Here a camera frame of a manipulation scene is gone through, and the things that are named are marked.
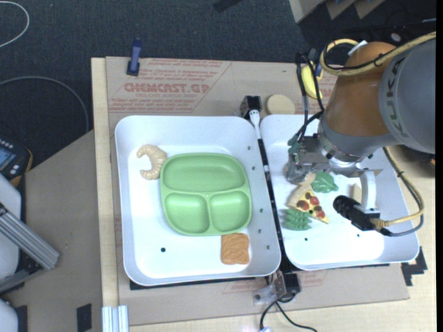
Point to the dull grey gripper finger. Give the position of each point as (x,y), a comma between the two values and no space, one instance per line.
(306,175)
(292,175)

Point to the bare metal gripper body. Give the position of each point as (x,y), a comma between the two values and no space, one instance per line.
(313,154)

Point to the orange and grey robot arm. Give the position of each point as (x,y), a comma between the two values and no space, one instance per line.
(360,99)

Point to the green lettuce leaf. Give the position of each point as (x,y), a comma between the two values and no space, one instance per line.
(323,182)

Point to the thin black and white rod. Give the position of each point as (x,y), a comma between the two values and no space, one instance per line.
(267,171)

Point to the pizza slice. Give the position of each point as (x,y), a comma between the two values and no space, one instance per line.
(308,202)

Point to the small beige toy piece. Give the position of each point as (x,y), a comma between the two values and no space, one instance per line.
(355,190)

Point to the beige round biscuit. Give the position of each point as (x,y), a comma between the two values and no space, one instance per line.
(280,104)

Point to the yellow banana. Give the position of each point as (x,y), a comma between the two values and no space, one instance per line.
(308,81)

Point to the white plastic tray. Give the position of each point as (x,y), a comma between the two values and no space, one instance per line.
(145,227)
(339,247)

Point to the green divided plate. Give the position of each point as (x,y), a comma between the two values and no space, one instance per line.
(204,192)

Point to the orange toast slice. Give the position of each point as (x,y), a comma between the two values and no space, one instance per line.
(235,249)

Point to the beige croissant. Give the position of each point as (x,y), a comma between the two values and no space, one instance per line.
(155,157)

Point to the brown cardboard board red print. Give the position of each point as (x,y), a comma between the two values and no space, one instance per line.
(166,92)

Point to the black cylinder on white bracket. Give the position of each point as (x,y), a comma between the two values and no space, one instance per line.
(354,211)

